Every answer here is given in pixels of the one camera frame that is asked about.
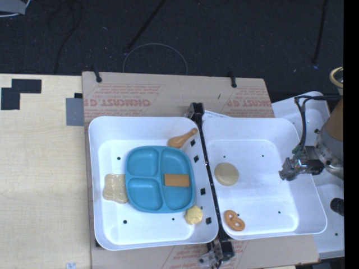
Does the yellow flower-shaped toy biscuit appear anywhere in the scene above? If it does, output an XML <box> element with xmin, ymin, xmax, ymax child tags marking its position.
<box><xmin>184</xmin><ymin>205</ymin><xmax>204</xmax><ymax>225</ymax></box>

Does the tan toy chicken drumstick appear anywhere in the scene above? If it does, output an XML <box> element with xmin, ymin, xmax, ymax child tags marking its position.
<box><xmin>167</xmin><ymin>127</ymin><xmax>199</xmax><ymax>149</ymax></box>

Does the orange rectangular slice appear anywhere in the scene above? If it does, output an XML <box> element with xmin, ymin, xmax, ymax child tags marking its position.
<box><xmin>163</xmin><ymin>173</ymin><xmax>190</xmax><ymax>188</ymax></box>

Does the beige round toy biscuit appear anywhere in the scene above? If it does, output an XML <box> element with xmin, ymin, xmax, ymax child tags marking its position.
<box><xmin>214</xmin><ymin>162</ymin><xmax>240</xmax><ymax>187</ymax></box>

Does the white plastic tray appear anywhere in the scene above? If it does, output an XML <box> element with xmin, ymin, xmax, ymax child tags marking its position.
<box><xmin>88</xmin><ymin>115</ymin><xmax>220</xmax><ymax>252</ymax></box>
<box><xmin>201</xmin><ymin>117</ymin><xmax>328</xmax><ymax>241</ymax></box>

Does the thin black rod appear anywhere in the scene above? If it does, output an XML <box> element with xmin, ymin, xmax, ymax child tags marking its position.
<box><xmin>194</xmin><ymin>113</ymin><xmax>230</xmax><ymax>245</ymax></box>

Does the blue divided plate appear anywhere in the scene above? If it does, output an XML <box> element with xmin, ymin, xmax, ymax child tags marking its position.
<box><xmin>124</xmin><ymin>145</ymin><xmax>196</xmax><ymax>214</ymax></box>

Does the cream round bowl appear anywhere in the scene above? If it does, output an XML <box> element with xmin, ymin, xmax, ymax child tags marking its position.
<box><xmin>329</xmin><ymin>66</ymin><xmax>344</xmax><ymax>95</ymax></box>

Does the beige toy toast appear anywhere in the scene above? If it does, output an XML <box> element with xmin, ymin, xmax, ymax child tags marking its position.
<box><xmin>102</xmin><ymin>173</ymin><xmax>129</xmax><ymax>205</ymax></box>

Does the brown cardboard board red print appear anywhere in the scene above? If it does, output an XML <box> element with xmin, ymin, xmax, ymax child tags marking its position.
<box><xmin>81</xmin><ymin>71</ymin><xmax>321</xmax><ymax>269</ymax></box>

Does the black cylinder on white bracket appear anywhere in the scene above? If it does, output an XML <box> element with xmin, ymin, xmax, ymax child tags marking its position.
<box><xmin>330</xmin><ymin>197</ymin><xmax>344</xmax><ymax>217</ymax></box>

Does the orange toy pretzel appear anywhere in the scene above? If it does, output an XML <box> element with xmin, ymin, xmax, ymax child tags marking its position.
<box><xmin>223</xmin><ymin>209</ymin><xmax>246</xmax><ymax>232</ymax></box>

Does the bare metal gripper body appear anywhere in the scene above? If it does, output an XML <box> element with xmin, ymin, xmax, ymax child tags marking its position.
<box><xmin>303</xmin><ymin>139</ymin><xmax>344</xmax><ymax>180</ymax></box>

